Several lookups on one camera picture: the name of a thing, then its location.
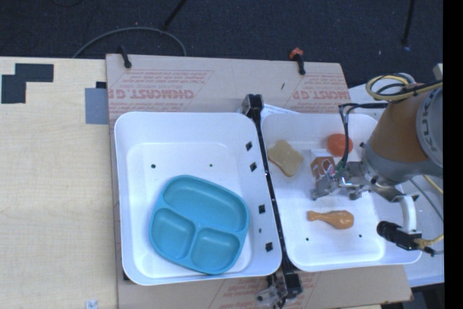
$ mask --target orange toy fruit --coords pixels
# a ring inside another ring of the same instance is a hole
[[[352,151],[354,143],[349,138],[349,152]],[[344,134],[332,134],[328,137],[328,151],[333,156],[343,156],[344,149],[346,148],[346,135]]]

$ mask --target black tape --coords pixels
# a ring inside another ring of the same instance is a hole
[[[106,89],[106,81],[97,81],[95,84],[95,88]]]
[[[1,76],[1,102],[26,103],[27,82],[53,82],[52,64],[16,63],[14,75]]]

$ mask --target orange clamp tip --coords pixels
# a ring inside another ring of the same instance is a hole
[[[293,59],[293,57],[296,55],[296,54],[300,54],[301,56],[304,54],[304,52],[302,50],[300,50],[299,48],[294,48],[292,50],[292,52],[289,54],[289,59]]]

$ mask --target blue divided plate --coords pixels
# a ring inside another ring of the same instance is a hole
[[[236,193],[208,180],[169,180],[153,209],[149,237],[161,256],[206,274],[237,261],[249,227],[249,210]]]

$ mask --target brown toy item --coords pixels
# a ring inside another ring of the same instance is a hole
[[[329,211],[328,213],[317,213],[315,211],[308,211],[307,218],[309,221],[323,220],[331,224],[337,229],[347,229],[354,225],[354,216],[346,211]]]
[[[269,148],[267,150],[267,157],[287,177],[294,176],[300,164],[304,161],[302,155],[285,140],[279,140],[274,147]]]

